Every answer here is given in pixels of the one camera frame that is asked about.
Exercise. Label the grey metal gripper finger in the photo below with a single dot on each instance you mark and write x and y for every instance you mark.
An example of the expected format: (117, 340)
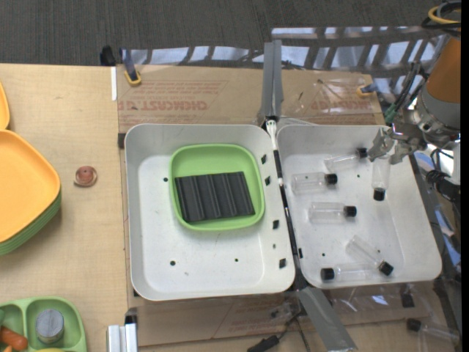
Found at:
(401, 152)
(381, 143)

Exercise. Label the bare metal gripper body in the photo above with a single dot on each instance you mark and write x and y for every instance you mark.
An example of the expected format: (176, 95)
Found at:
(412, 132)

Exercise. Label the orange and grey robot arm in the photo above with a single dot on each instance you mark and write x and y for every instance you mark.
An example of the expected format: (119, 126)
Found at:
(445, 72)

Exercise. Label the clear plastic bottle black cap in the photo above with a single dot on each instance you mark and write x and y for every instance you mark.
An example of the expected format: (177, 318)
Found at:
(379, 182)
(366, 253)
(434, 334)
(311, 182)
(329, 211)
(342, 160)
(348, 273)

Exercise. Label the white plastic tray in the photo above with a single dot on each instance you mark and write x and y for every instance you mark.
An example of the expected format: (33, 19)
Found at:
(399, 229)
(205, 262)

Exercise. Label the brown cardboard board red print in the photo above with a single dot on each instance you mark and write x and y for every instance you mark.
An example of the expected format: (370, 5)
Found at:
(234, 94)

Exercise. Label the black ribbed plastic rack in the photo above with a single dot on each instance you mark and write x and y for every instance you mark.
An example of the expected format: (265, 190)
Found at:
(214, 196)

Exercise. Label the brown round disc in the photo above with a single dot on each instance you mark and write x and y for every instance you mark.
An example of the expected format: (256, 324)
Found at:
(85, 176)

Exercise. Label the green divided plate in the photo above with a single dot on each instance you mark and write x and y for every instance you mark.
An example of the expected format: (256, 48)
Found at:
(75, 321)

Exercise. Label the orange plate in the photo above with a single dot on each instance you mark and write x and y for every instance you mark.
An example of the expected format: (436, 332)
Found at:
(22, 182)
(3, 108)

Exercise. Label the grey can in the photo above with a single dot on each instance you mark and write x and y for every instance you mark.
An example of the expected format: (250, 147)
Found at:
(50, 326)

